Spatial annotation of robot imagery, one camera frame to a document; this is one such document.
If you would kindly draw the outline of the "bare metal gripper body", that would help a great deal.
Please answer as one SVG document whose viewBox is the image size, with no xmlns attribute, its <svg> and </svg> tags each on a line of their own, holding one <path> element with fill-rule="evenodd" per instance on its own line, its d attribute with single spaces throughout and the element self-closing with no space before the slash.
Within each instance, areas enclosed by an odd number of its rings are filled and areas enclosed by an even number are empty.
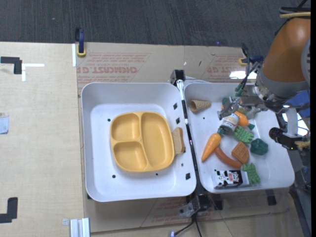
<svg viewBox="0 0 316 237">
<path fill-rule="evenodd" d="M 269 98 L 269 93 L 269 90 L 264 85 L 246 84 L 239 97 L 239 104 L 243 107 L 267 110 L 269 105 L 266 98 Z"/>
</svg>

